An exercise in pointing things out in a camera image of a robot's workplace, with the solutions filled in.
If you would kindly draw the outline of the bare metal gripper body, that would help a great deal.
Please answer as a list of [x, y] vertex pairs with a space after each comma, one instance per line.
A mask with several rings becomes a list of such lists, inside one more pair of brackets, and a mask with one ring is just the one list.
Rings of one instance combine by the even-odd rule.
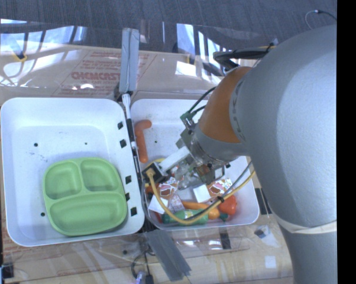
[[185, 164], [186, 173], [200, 177], [204, 185], [209, 185], [224, 176], [225, 163], [208, 156], [193, 134], [182, 134], [176, 145], [179, 149], [188, 150], [178, 165]]

